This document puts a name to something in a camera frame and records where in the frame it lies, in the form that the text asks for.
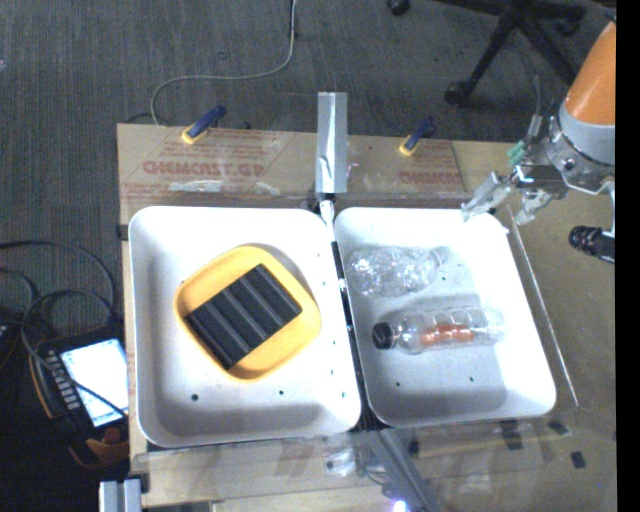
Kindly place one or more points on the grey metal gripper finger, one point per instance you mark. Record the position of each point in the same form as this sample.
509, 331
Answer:
484, 196
533, 204

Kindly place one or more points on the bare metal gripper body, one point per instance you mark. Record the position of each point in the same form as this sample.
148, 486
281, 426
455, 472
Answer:
560, 167

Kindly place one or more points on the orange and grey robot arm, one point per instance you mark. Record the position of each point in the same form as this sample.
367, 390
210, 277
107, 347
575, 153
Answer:
595, 85

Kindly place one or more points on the crumpled clear plastic bottle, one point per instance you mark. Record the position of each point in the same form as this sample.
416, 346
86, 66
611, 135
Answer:
390, 270

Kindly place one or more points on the black office chair base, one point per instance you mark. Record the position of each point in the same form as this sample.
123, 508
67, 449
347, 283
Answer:
505, 45

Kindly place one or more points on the clear bottle with black cap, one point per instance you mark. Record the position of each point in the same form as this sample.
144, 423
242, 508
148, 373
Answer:
440, 330

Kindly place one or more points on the white plastic tray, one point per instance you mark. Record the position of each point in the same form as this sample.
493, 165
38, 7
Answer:
515, 380
170, 280

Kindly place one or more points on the brown cardboard board red print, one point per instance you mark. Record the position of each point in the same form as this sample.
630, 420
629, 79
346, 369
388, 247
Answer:
210, 165

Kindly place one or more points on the yellow plate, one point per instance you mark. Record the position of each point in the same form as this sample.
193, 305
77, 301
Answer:
210, 280

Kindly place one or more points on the black cylinder on white bracket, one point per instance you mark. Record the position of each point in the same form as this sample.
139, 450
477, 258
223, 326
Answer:
594, 240

